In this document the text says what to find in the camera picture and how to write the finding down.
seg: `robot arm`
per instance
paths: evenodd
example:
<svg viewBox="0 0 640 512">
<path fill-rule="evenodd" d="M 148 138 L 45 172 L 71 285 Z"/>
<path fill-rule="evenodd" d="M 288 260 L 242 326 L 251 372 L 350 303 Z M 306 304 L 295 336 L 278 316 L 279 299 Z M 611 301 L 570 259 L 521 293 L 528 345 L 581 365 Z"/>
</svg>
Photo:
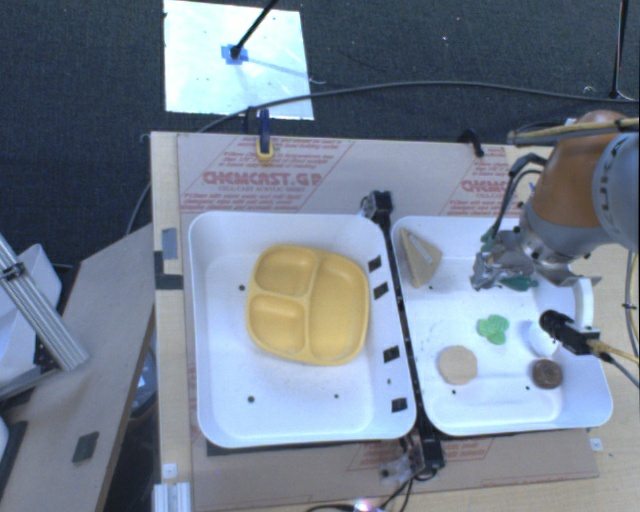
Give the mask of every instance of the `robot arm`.
<svg viewBox="0 0 640 512">
<path fill-rule="evenodd" d="M 576 125 L 622 118 L 596 111 Z M 559 141 L 519 226 L 493 233 L 476 256 L 471 283 L 476 290 L 500 283 L 527 289 L 537 272 L 556 285 L 571 285 L 569 264 L 607 243 L 638 251 L 637 132 Z"/>
</svg>

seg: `yellow plate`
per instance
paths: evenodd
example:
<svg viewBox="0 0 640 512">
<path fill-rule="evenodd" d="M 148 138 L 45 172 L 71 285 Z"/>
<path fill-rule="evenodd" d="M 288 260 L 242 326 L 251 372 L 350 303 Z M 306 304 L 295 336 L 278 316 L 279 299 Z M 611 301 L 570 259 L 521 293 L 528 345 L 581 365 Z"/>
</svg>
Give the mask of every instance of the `yellow plate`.
<svg viewBox="0 0 640 512">
<path fill-rule="evenodd" d="M 276 245 L 256 262 L 247 297 L 251 339 L 273 354 L 340 365 L 362 349 L 369 323 L 369 282 L 339 254 Z"/>
</svg>

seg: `protective paper film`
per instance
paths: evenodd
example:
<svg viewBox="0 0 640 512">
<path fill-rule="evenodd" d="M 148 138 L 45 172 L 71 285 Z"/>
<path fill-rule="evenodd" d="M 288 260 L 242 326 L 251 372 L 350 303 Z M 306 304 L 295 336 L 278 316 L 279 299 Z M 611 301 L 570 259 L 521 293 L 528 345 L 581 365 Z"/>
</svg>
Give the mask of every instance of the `protective paper film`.
<svg viewBox="0 0 640 512">
<path fill-rule="evenodd" d="M 230 114 L 309 94 L 298 12 L 270 11 L 233 60 L 229 48 L 262 9 L 165 0 L 164 10 L 167 111 Z M 313 120 L 310 100 L 273 107 L 270 114 Z"/>
</svg>

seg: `beige round object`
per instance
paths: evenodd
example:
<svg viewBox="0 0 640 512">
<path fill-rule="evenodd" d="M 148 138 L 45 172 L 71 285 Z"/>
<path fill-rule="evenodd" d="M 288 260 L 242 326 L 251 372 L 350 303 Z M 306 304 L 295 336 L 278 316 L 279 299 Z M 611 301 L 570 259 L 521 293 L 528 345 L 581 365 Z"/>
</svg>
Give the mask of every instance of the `beige round object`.
<svg viewBox="0 0 640 512">
<path fill-rule="evenodd" d="M 455 345 L 440 353 L 438 371 L 449 384 L 466 384 L 478 375 L 478 360 L 471 350 Z"/>
</svg>

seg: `blue clamp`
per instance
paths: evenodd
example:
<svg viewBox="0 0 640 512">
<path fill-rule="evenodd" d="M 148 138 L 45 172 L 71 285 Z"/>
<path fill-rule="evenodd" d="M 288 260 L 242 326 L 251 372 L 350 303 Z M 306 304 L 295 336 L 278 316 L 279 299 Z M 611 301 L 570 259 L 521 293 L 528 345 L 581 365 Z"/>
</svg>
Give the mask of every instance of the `blue clamp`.
<svg viewBox="0 0 640 512">
<path fill-rule="evenodd" d="M 225 62 L 227 64 L 232 64 L 232 65 L 236 65 L 236 66 L 240 66 L 243 62 L 248 62 L 249 54 L 247 53 L 247 50 L 245 48 L 242 48 L 240 50 L 240 55 L 238 55 L 238 58 L 234 59 L 231 56 L 231 49 L 234 46 L 235 45 L 233 45 L 233 44 L 228 44 L 226 46 L 220 47 L 220 53 L 222 55 L 222 58 L 225 60 Z"/>
<path fill-rule="evenodd" d="M 269 109 L 260 111 L 260 135 L 256 139 L 256 155 L 258 160 L 267 161 L 273 158 L 273 141 L 271 140 L 271 121 L 269 119 Z"/>
</svg>

